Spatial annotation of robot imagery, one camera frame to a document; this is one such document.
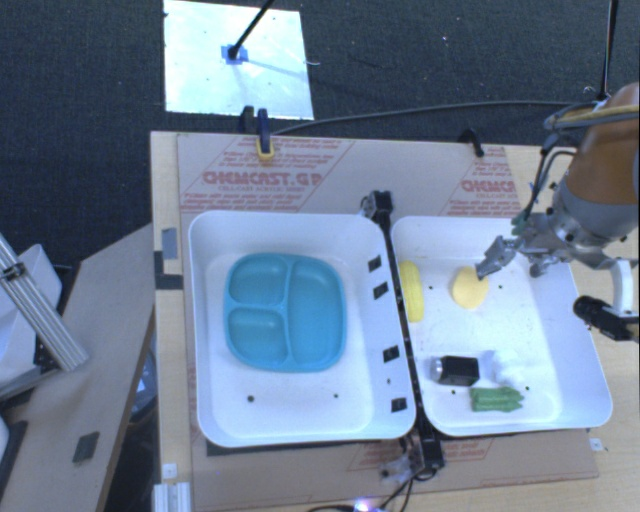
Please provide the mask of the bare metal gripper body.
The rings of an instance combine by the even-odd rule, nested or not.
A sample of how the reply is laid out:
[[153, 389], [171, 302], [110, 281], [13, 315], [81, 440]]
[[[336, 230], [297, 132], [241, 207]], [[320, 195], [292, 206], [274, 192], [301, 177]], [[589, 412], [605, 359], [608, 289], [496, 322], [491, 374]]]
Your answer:
[[533, 213], [522, 224], [516, 249], [527, 258], [551, 254], [558, 263], [578, 261], [591, 269], [610, 269], [616, 259], [605, 254], [611, 242], [591, 233], [565, 212]]

